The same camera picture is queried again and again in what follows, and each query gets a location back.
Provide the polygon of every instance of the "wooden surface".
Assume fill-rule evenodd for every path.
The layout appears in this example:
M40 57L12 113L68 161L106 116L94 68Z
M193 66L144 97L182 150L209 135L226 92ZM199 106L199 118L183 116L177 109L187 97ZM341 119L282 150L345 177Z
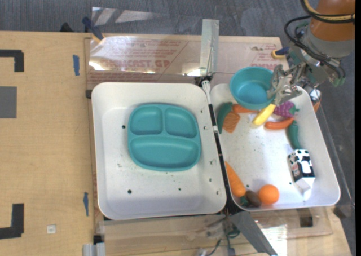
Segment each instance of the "wooden surface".
M0 255L82 255L83 244L93 241L87 39L85 33L0 32L0 49L22 50L25 55L24 73L14 73L12 58L0 58L0 86L17 87L17 118L0 118L0 228L11 225L12 204L25 206L22 237L0 240ZM80 59L79 76L73 55ZM89 197L89 216L84 193ZM351 255L331 208L326 210L325 232L313 237L307 233L284 237L285 225L277 225L276 220L264 225L267 215L259 225L279 255ZM51 224L56 225L56 233L48 234ZM233 244L238 255L265 255L256 253L244 238L234 239ZM225 245L222 241L213 255L227 255ZM192 256L194 252L147 255Z

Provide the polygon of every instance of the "blue bowl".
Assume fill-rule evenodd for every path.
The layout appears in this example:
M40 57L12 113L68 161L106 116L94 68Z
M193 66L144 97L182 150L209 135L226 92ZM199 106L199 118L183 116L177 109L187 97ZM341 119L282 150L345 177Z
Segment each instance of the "blue bowl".
M273 72L262 67L247 67L236 72L230 81L230 90L236 102L246 109L266 108L275 99L267 97Z

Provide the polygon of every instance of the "orange ball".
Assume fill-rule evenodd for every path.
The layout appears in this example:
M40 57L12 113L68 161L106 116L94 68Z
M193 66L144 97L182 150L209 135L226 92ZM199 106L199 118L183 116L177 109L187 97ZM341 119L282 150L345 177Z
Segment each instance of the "orange ball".
M267 184L261 187L258 191L258 197L265 205L274 204L280 197L280 192L277 187L271 184Z

